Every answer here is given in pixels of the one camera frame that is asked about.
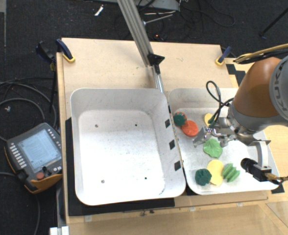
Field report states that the small yellow toy piece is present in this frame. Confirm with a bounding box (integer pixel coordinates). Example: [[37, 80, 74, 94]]
[[204, 113, 215, 127]]

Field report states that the light green ridged toy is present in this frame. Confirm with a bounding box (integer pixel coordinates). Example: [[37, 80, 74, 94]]
[[220, 163, 241, 183]]

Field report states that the green lettuce leaf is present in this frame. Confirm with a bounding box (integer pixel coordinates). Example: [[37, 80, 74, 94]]
[[203, 138, 223, 158]]

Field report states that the yellow flat toy slice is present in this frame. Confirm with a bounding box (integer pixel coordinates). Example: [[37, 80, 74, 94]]
[[206, 159, 224, 187]]

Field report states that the dark green ridged toy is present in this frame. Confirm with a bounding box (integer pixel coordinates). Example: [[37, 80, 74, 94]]
[[173, 112, 188, 127]]

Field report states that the black cylinder on white bracket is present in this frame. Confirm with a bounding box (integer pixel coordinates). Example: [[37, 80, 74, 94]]
[[240, 140, 273, 182]]

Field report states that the pale wood board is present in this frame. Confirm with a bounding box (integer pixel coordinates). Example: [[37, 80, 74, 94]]
[[61, 37, 269, 224]]

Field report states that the white plastic tray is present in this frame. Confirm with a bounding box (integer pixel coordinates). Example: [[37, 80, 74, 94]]
[[168, 87, 281, 196], [70, 87, 187, 206]]

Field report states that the dark green broccoli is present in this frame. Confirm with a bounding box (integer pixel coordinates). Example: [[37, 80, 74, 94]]
[[194, 168, 213, 187]]

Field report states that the orange-red round slice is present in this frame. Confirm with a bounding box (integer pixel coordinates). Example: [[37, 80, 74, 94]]
[[181, 120, 199, 138]]

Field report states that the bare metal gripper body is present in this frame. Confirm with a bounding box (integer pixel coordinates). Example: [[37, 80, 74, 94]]
[[207, 117, 257, 145]]

